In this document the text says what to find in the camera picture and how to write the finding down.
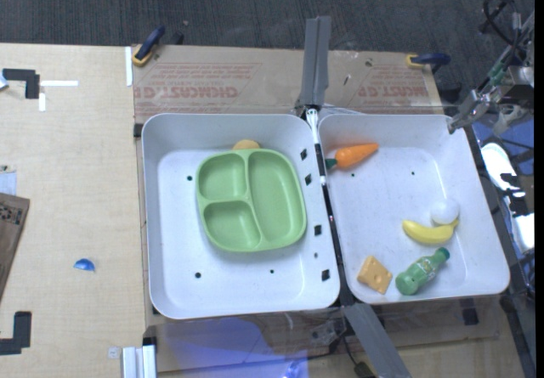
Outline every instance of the carrot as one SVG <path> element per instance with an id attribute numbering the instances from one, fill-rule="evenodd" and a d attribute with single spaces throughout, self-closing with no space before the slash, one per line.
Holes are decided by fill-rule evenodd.
<path id="1" fill-rule="evenodd" d="M 375 143 L 344 147 L 337 151 L 334 155 L 334 159 L 340 168 L 348 168 L 357 162 L 361 162 L 367 156 L 374 153 L 377 148 L 378 144 Z"/>

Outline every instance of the white plastic container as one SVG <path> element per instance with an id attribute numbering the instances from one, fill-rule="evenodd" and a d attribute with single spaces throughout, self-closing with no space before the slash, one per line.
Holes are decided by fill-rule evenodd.
<path id="1" fill-rule="evenodd" d="M 349 289 L 381 304 L 503 291 L 509 270 L 472 152 L 463 131 L 449 134 L 445 116 L 333 115 L 320 122 L 326 157 L 370 142 L 378 151 L 349 170 L 327 173 Z M 278 150 L 294 165 L 307 212 L 303 238 L 272 251 L 221 251 L 206 237 L 194 176 L 201 161 L 241 139 Z M 310 310 L 330 306 L 340 281 L 308 124 L 289 115 L 162 114 L 142 133 L 150 296 L 172 319 Z M 439 197 L 461 207 L 443 244 L 451 258 L 432 283 L 402 296 L 394 280 L 385 295 L 357 281 L 368 255 L 394 276 L 436 247 L 407 237 L 403 219 L 430 224 Z"/>

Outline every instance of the green bottle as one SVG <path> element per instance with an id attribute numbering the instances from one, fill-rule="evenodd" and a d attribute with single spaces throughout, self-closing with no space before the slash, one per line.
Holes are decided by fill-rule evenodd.
<path id="1" fill-rule="evenodd" d="M 436 277 L 439 266 L 450 258 L 450 252 L 443 246 L 432 256 L 417 259 L 404 273 L 400 273 L 394 282 L 403 295 L 414 295 L 428 281 Z"/>

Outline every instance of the yellow banana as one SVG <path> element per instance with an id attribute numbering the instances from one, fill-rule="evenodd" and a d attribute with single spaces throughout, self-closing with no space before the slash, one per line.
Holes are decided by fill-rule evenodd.
<path id="1" fill-rule="evenodd" d="M 422 242 L 423 244 L 440 244 L 446 242 L 452 235 L 453 230 L 459 220 L 438 227 L 425 227 L 420 223 L 405 220 L 402 222 L 402 228 L 405 233 L 412 239 Z"/>

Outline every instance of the green divided plate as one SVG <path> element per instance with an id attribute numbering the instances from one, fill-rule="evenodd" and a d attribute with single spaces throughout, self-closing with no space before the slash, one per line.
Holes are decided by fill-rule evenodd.
<path id="1" fill-rule="evenodd" d="M 297 174 L 278 151 L 231 150 L 206 158 L 196 172 L 196 199 L 208 238 L 227 251 L 281 248 L 306 230 Z"/>

